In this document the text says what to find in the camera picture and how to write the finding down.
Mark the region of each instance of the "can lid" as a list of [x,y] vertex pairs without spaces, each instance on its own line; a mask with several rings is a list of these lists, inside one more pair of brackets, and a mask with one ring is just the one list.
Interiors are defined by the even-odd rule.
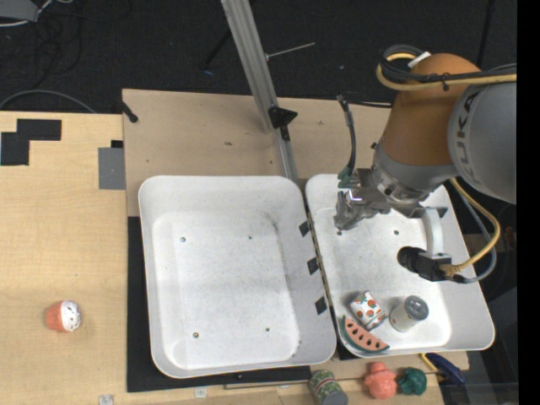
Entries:
[[405,300],[405,311],[416,321],[425,320],[429,315],[428,304],[417,295],[409,295]]
[[343,391],[335,391],[322,399],[321,405],[348,405],[348,396]]

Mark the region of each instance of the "green can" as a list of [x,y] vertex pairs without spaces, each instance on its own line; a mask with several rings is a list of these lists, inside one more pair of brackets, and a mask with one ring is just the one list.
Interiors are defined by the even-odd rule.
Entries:
[[347,405],[348,397],[330,370],[319,370],[310,379],[310,389],[320,405]]

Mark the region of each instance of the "wooden table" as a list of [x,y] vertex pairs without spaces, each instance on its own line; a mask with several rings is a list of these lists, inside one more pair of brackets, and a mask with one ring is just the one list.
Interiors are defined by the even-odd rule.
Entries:
[[[105,394],[112,395],[115,405],[315,403],[305,382],[288,386],[210,386],[205,399],[196,399],[193,388],[127,393],[127,215],[137,214],[133,191],[137,190],[138,179],[155,172],[146,166],[150,163],[146,160],[156,155],[159,146],[137,146],[130,143],[133,134],[126,133],[147,131],[145,139],[152,143],[156,136],[149,131],[152,118],[158,119],[154,123],[161,121],[162,130],[168,127],[167,118],[172,118],[160,113],[160,104],[181,110],[173,117],[180,118],[181,126],[191,131],[191,135],[186,135],[187,131],[181,135],[182,139],[189,138],[189,143],[178,144],[185,152],[180,161],[183,170],[198,170],[199,175],[220,174],[221,170],[221,174],[234,175],[241,172],[238,164],[246,159],[247,149],[261,147],[268,158],[274,158],[275,152],[261,140],[242,143],[242,139],[250,139],[245,132],[267,138],[267,134],[257,131],[257,110],[249,97],[129,90],[124,92],[124,100],[141,117],[139,127],[125,130],[124,124],[129,123],[120,115],[0,112],[0,132],[15,132],[17,119],[62,120],[61,141],[30,141],[29,165],[0,166],[0,403],[95,405]],[[332,144],[347,139],[342,138],[347,136],[342,112],[336,104],[323,102],[280,103],[300,113],[290,129],[294,157],[303,179],[319,172],[338,172],[348,157],[348,142]],[[208,112],[202,117],[198,108],[204,107]],[[225,108],[228,111],[224,114],[233,118],[224,118],[212,131],[204,131],[207,119],[215,118],[216,107]],[[359,143],[376,140],[373,137],[383,127],[387,111],[355,106],[353,113],[358,127],[364,124],[366,130],[360,133]],[[192,121],[196,114],[198,125]],[[238,114],[256,117],[251,121],[236,120]],[[238,124],[243,125],[243,135]],[[236,132],[227,133],[228,125],[236,127]],[[190,149],[197,137],[204,138],[210,147],[199,145],[197,154],[192,154]],[[319,148],[313,150],[308,138],[319,143]],[[127,190],[101,190],[98,148],[110,147],[111,140],[122,139],[126,142]],[[167,151],[167,143],[160,148]],[[333,162],[327,149],[337,157]],[[223,169],[224,156],[213,156],[215,151],[225,152],[226,160],[235,161],[234,172],[232,168]],[[367,157],[368,153],[369,147],[359,148],[359,155]],[[171,165],[175,160],[171,158],[169,164],[162,165],[176,172]],[[270,161],[274,159],[268,159],[269,168],[259,168],[261,174],[280,173],[274,166],[278,163]],[[246,174],[256,172],[254,168]],[[82,325],[72,333],[53,332],[45,323],[46,309],[64,299],[75,300],[82,311]],[[463,370],[468,368],[467,353],[444,355]],[[415,366],[429,373],[418,355],[387,357],[384,361],[394,370]],[[340,361],[335,356],[312,369],[333,370],[348,393],[349,403],[369,403],[370,396],[361,380],[368,363],[365,359]],[[398,394],[380,403],[442,404],[435,375],[429,373],[428,381],[428,391],[420,398]]]

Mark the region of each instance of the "white tray with objects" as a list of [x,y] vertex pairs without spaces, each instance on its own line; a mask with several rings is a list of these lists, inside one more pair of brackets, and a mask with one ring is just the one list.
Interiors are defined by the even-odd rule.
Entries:
[[160,175],[138,196],[151,351],[164,374],[313,365],[333,355],[336,333],[293,182]]
[[[333,216],[338,199],[336,175],[316,175],[305,189],[316,234],[321,263],[329,288],[329,300],[337,318],[338,336],[354,355],[376,358],[382,355],[416,354],[453,350],[480,350],[494,340],[494,325],[478,283],[430,282],[409,272],[397,262],[403,246],[426,247],[421,219],[407,219],[391,211],[364,219],[356,228],[338,233]],[[425,207],[447,207],[441,219],[445,252],[453,263],[469,256],[446,189],[441,186],[423,202]],[[472,267],[462,272],[475,276]],[[358,322],[349,305],[364,291],[370,291],[388,315],[409,295],[417,295],[429,307],[426,320],[408,332],[399,332],[386,320],[370,333],[390,345],[382,353],[370,354],[351,347],[344,339],[343,316]]]

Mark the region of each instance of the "watermelon slice toy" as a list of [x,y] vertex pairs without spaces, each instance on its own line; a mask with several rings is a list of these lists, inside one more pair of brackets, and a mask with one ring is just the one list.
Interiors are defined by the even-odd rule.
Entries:
[[390,345],[384,343],[372,333],[369,333],[346,315],[343,315],[341,327],[347,343],[360,351],[365,353],[380,353],[390,348]]

